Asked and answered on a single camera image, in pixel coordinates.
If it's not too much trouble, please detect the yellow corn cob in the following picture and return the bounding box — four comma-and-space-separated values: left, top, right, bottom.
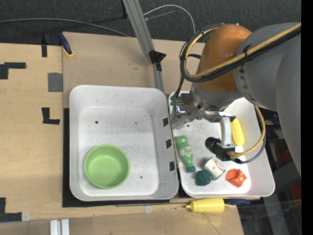
230, 117, 246, 147

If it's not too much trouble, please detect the white plastic tray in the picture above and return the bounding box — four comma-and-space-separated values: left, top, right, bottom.
168, 91, 276, 198
69, 84, 179, 202

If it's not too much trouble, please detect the white can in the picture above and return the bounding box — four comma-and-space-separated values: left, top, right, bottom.
202, 157, 225, 181

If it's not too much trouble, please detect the black cylinder on white bracket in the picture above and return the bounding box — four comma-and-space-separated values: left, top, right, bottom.
204, 115, 237, 162

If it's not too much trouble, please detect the orange carton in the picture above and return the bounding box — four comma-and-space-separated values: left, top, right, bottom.
225, 168, 248, 188

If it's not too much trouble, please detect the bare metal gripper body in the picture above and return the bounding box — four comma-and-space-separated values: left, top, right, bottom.
171, 93, 236, 123

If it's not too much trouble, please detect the green bottle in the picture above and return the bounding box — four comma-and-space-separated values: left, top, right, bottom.
174, 135, 197, 173

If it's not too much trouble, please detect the yellow mustard bottle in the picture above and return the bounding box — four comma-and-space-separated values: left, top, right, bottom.
185, 197, 233, 214

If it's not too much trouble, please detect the green bowl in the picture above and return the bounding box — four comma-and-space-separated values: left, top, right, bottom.
84, 144, 131, 189

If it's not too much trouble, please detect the dark green broccoli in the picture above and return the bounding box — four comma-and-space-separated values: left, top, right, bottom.
195, 170, 213, 187

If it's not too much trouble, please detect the pale wood board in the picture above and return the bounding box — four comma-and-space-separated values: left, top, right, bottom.
62, 31, 264, 220

